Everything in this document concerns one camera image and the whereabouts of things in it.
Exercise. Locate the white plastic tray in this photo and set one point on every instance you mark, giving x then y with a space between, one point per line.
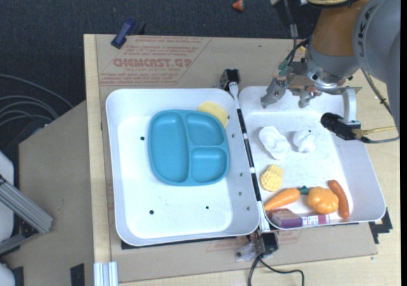
321 170
178 211

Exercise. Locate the yellow corn piece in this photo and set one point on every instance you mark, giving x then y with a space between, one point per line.
271 178

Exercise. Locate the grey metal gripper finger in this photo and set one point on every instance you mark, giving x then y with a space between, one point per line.
273 91
306 98

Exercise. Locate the large white toy food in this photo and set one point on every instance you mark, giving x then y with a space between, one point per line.
274 143

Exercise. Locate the pink and white packet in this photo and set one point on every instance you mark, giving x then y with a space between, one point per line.
314 219

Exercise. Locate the black cylinder on white bracket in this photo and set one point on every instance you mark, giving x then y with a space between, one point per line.
341 126

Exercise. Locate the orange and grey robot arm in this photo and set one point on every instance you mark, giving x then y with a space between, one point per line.
337 24

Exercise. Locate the orange sausage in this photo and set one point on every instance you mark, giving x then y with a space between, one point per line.
340 199

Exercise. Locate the yellow-orange bell pepper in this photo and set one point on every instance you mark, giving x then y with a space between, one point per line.
322 200

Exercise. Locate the thin black and white rod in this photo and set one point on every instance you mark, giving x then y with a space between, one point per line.
247 145

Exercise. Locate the blue divided plate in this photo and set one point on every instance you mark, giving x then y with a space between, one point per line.
187 148

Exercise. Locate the purple and red carton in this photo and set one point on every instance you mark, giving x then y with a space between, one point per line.
286 218

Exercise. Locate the orange and green toy food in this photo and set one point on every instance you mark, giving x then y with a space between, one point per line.
239 5

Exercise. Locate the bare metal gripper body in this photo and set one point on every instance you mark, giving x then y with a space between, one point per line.
300 79

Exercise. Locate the small white toy food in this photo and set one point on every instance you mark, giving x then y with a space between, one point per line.
304 141

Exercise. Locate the brown cardboard board red print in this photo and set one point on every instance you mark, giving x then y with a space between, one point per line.
197 59

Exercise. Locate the orange carrot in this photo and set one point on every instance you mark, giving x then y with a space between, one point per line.
281 199

